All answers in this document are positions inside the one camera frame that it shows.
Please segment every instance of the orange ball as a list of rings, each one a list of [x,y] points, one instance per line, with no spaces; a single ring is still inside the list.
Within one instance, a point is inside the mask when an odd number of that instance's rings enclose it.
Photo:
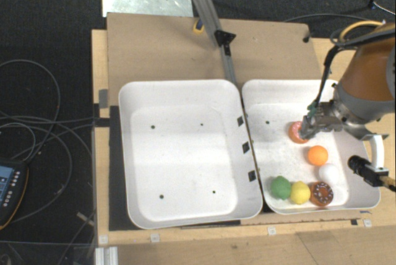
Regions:
[[[308,162],[316,166],[322,166],[326,163],[329,158],[327,149],[322,146],[312,146],[308,151]]]

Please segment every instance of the white tray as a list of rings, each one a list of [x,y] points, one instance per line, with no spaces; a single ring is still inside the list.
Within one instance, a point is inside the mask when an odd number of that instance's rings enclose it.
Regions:
[[[241,98],[231,82],[131,82],[119,93],[119,109],[127,208],[138,227],[260,212],[262,193]]]
[[[326,82],[323,101],[332,98],[334,89],[331,85],[334,82]],[[319,84],[318,80],[251,80],[242,89],[264,198],[269,207],[279,214],[370,208],[380,200],[379,189],[367,185],[347,165],[352,155],[368,157],[363,142],[344,131],[319,133],[306,144],[296,144],[288,137],[290,123],[302,120],[307,106],[319,91]],[[290,199],[275,199],[271,195],[270,184],[278,175],[291,182],[319,181],[319,168],[306,160],[308,149],[314,145],[324,146],[328,150],[327,163],[336,165],[340,172],[339,182],[332,187],[333,202],[320,208],[309,201],[297,205]]]

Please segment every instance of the white egg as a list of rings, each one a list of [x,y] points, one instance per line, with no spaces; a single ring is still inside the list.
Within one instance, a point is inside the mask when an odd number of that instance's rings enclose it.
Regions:
[[[327,163],[320,167],[319,177],[321,178],[321,181],[324,181],[330,186],[334,186],[338,182],[340,172],[334,164]]]

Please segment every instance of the toy food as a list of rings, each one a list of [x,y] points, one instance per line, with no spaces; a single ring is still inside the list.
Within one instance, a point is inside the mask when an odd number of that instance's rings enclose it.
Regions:
[[[311,185],[311,202],[319,207],[324,207],[333,201],[332,188],[323,181]]]
[[[289,198],[291,192],[290,182],[285,177],[277,176],[271,182],[271,192],[276,198],[283,200]]]
[[[316,166],[322,166],[329,158],[327,149],[320,145],[312,146],[308,151],[308,162]]]
[[[297,204],[303,204],[311,197],[311,190],[302,181],[297,181],[291,186],[290,199]]]
[[[300,138],[298,131],[301,129],[301,121],[294,122],[290,125],[288,135],[290,139],[297,144],[304,144],[309,141],[309,139]]]
[[[319,169],[320,180],[324,181],[325,183],[331,186],[337,184],[339,176],[340,173],[338,171],[338,168],[332,163],[327,163],[321,166]]]

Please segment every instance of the black carpet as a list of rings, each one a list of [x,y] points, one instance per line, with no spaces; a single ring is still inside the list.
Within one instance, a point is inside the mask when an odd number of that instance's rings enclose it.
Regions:
[[[213,0],[220,17],[283,21],[300,15],[336,13],[394,22],[394,16],[368,9],[368,0]],[[395,11],[395,0],[376,0]],[[49,69],[59,83],[61,104],[58,120],[89,118],[92,111],[90,31],[105,28],[101,0],[0,0],[0,64],[11,59],[30,59]],[[302,19],[314,37],[328,37],[353,19],[315,17]],[[12,63],[0,68],[0,110],[9,115],[29,115],[52,119],[57,110],[56,87],[38,66]],[[0,126],[11,120],[0,120]],[[68,127],[90,121],[68,123]],[[48,125],[37,125],[48,128]],[[31,137],[23,129],[0,129],[0,156],[11,157],[29,147]],[[55,127],[56,134],[64,132]],[[90,147],[90,128],[76,131]],[[45,133],[37,131],[38,140]],[[68,187],[52,205],[40,213],[10,224],[0,231],[0,241],[64,243],[55,248],[11,243],[0,244],[0,257],[9,255],[16,264],[56,264],[83,221],[93,211],[91,159],[72,134],[62,135],[72,155],[72,176]],[[25,199],[15,216],[19,219],[50,202],[62,191],[69,172],[69,159],[62,144],[48,141],[30,165]],[[75,242],[92,239],[92,227],[83,228]],[[78,249],[68,260],[77,259]],[[85,256],[79,262],[83,264]]]

